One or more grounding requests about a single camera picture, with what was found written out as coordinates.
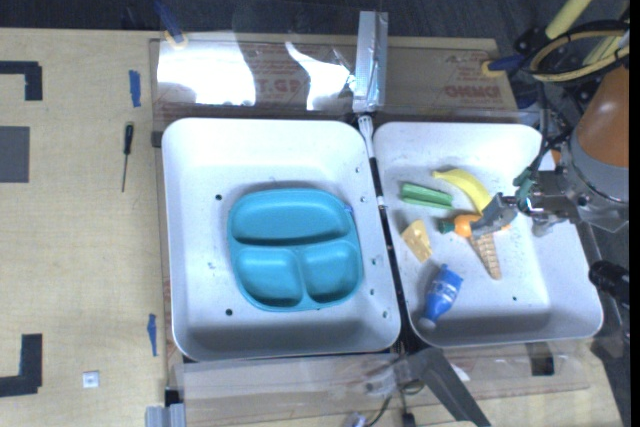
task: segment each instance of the blue divided plate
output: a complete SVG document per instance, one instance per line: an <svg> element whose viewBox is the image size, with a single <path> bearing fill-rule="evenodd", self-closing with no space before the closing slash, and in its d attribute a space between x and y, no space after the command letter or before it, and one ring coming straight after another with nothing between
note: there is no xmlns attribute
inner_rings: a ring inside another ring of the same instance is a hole
<svg viewBox="0 0 640 427"><path fill-rule="evenodd" d="M362 255L351 207L318 189L247 194L227 222L238 288L268 311L335 306L362 281Z"/></svg>

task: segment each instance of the blue bottle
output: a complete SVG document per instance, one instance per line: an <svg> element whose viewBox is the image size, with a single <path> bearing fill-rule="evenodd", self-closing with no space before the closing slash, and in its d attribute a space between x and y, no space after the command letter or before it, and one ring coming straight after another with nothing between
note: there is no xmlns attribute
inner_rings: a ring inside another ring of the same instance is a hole
<svg viewBox="0 0 640 427"><path fill-rule="evenodd" d="M453 306L462 281L446 264L442 265L427 292L424 313L418 321L420 326L429 331L435 329L438 318Z"/></svg>

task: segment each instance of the black square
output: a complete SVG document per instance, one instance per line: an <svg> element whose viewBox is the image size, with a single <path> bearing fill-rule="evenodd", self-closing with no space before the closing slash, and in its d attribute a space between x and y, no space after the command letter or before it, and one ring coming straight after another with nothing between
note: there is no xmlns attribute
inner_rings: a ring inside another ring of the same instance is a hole
<svg viewBox="0 0 640 427"><path fill-rule="evenodd" d="M0 183L29 182L29 127L0 127Z"/></svg>

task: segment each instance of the screwdriver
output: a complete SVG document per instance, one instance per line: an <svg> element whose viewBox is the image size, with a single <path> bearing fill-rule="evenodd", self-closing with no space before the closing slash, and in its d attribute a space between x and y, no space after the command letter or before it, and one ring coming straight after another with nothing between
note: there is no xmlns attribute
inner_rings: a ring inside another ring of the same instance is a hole
<svg viewBox="0 0 640 427"><path fill-rule="evenodd" d="M122 171L122 192L124 192L124 182L127 179L127 161L131 153L131 142L133 141L133 123L127 123L124 129L124 171Z"/></svg>

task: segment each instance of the wooden table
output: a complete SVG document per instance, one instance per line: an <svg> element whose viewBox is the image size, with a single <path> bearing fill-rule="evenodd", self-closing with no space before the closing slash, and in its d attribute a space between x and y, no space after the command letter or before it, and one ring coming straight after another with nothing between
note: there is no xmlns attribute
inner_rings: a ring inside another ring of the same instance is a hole
<svg viewBox="0 0 640 427"><path fill-rule="evenodd" d="M30 127L29 182L0 183L0 376L18 374L21 335L43 336L42 386L37 394L0 398L0 425L139 426L147 406L164 402L149 52L150 40L160 36L0 30L0 60L37 61L43 68L42 101L25 101L22 76L0 75L0 126ZM140 107L132 103L130 70L141 76ZM135 136L123 193L128 121ZM157 320L155 357L149 314ZM600 360L583 355L589 388L481 400L480 407L496 426L621 425ZM89 371L99 372L99 387L83 388ZM415 414L430 425L451 419L440 405ZM379 425L398 421L388 413Z"/></svg>

